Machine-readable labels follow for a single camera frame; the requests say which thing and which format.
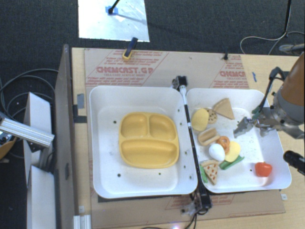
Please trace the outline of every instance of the toy egg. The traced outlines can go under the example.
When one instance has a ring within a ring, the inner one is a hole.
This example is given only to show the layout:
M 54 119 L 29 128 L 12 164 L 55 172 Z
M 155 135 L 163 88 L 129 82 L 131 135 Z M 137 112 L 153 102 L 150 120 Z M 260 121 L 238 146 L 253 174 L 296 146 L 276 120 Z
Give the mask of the toy egg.
M 216 159 L 219 162 L 224 161 L 224 148 L 218 143 L 212 144 L 209 147 L 209 154 L 213 159 Z

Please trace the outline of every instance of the yellow plate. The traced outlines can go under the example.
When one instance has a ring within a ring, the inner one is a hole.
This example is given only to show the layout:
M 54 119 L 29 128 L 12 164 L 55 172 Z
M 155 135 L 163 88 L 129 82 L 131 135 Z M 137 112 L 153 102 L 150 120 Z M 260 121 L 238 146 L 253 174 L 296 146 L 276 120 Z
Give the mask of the yellow plate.
M 166 168 L 179 158 L 179 140 L 172 119 L 147 112 L 133 112 L 120 124 L 122 159 L 133 167 Z

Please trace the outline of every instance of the tomato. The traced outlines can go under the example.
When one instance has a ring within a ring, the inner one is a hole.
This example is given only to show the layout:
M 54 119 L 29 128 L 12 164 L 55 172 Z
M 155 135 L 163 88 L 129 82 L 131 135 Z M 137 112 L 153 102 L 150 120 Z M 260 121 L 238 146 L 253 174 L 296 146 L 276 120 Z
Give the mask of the tomato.
M 255 171 L 259 177 L 268 177 L 272 171 L 272 165 L 266 162 L 258 162 L 255 164 Z

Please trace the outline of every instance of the black carpet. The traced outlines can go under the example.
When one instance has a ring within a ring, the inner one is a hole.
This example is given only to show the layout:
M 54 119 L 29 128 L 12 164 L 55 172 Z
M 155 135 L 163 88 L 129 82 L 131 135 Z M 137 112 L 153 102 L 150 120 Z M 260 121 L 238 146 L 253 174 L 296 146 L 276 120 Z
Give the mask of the black carpet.
M 283 34 L 288 0 L 144 0 L 150 42 L 137 49 L 242 53 L 239 43 L 247 36 L 278 38 Z M 305 0 L 292 0 L 288 31 L 304 32 Z M 282 44 L 304 43 L 291 34 Z M 0 0 L 0 79 L 2 84 L 32 69 L 58 69 L 63 44 L 70 47 L 125 48 L 126 42 L 78 37 L 78 0 Z M 274 42 L 248 39 L 243 49 L 268 54 Z M 276 47 L 273 55 L 283 54 Z M 55 84 L 56 74 L 38 74 Z M 19 79 L 5 89 L 5 102 L 31 91 L 48 95 L 46 84 Z M 10 113 L 25 105 L 20 97 Z M 23 113 L 16 119 L 23 120 Z M 17 144 L 13 153 L 22 155 Z M 0 228 L 26 228 L 26 186 L 23 160 L 8 154 L 0 163 Z

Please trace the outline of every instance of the table top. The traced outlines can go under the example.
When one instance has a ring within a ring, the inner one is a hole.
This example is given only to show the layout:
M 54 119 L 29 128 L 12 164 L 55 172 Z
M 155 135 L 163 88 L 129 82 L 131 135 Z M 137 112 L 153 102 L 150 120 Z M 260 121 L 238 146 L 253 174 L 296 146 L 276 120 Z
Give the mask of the table top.
M 265 92 L 268 85 L 268 76 L 270 71 L 279 66 L 283 71 L 289 71 L 297 60 L 294 56 L 266 56 L 266 55 L 240 55 L 244 67 L 245 75 L 248 80 L 249 88 Z M 73 101 L 77 100 L 78 93 L 85 93 L 84 77 L 84 48 L 72 49 L 72 78 L 73 78 Z M 277 91 L 281 85 L 280 81 L 275 81 L 272 91 Z M 273 102 L 273 97 L 268 96 L 268 101 Z M 79 115 L 87 115 L 85 109 L 79 109 Z M 90 176 L 89 176 L 89 159 L 88 159 L 88 133 L 87 124 L 75 124 L 75 152 L 76 152 L 76 177 L 78 190 L 78 203 L 85 207 L 85 214 L 91 212 L 90 200 Z M 284 149 L 292 150 L 304 156 L 304 141 L 294 140 L 284 132 L 279 132 L 280 140 Z M 243 228 L 303 228 L 305 224 L 305 180 L 304 176 L 290 167 L 292 183 L 287 189 L 283 189 L 281 194 L 286 195 L 284 201 L 285 213 L 272 214 L 263 216 L 238 217 L 230 219 L 209 219 L 198 220 L 196 228 L 226 228 L 226 229 L 243 229 Z M 185 228 L 188 223 L 172 223 L 153 225 L 160 228 Z M 140 229 L 144 226 L 127 227 L 127 229 Z

